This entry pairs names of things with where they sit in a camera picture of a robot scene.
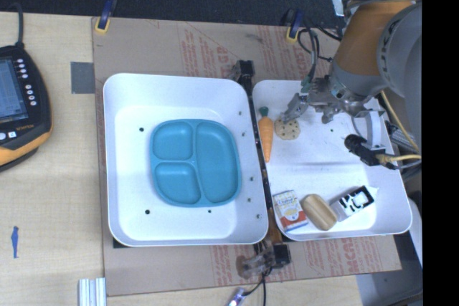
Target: blue plate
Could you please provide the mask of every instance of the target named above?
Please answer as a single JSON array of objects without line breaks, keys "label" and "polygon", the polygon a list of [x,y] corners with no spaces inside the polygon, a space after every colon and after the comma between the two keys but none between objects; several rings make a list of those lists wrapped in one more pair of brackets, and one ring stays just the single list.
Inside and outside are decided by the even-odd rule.
[{"label": "blue plate", "polygon": [[153,184],[167,203],[218,206],[240,191],[239,155],[231,132],[211,120],[159,124],[150,139]]}]

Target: blue tape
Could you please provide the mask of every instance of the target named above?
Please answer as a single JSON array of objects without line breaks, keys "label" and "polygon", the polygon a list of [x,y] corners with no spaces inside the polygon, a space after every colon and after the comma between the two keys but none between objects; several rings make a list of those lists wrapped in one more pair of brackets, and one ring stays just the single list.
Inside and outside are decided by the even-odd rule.
[{"label": "blue tape", "polygon": [[19,227],[14,226],[13,227],[13,233],[11,234],[11,242],[13,244],[13,258],[17,258],[17,243],[19,241]]}]

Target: toy carrot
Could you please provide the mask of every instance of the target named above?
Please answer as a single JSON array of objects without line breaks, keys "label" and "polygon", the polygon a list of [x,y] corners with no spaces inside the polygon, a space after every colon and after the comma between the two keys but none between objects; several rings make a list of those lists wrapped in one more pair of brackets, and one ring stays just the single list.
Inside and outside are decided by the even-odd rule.
[{"label": "toy carrot", "polygon": [[265,161],[269,162],[271,157],[271,148],[273,147],[274,122],[268,117],[269,109],[264,106],[259,109],[262,117],[258,121],[258,130],[260,133],[261,146]]}]

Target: cardboard sheet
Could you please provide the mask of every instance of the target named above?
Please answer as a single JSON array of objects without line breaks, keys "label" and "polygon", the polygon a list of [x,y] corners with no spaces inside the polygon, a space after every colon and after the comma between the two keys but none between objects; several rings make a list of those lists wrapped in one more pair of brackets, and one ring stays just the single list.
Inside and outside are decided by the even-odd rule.
[{"label": "cardboard sheet", "polygon": [[[236,269],[238,257],[255,255],[253,246],[122,247],[108,228],[102,88],[119,72],[228,77],[237,60],[252,60],[254,83],[302,80],[309,53],[285,42],[285,27],[210,24],[147,19],[110,20],[106,34],[93,31],[98,124],[103,252],[108,296],[253,284]],[[321,56],[332,57],[337,41],[318,32]],[[309,45],[308,37],[303,42]],[[320,60],[317,76],[328,72]],[[337,277],[400,269],[393,236],[325,239],[288,243],[292,262],[267,281]]]}]

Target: cookie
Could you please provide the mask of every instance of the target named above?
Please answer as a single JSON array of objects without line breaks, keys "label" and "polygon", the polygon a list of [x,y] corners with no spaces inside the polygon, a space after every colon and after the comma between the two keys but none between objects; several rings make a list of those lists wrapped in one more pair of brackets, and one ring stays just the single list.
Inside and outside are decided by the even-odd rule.
[{"label": "cookie", "polygon": [[296,119],[284,123],[280,118],[274,122],[274,131],[279,138],[284,140],[296,139],[301,132]]}]

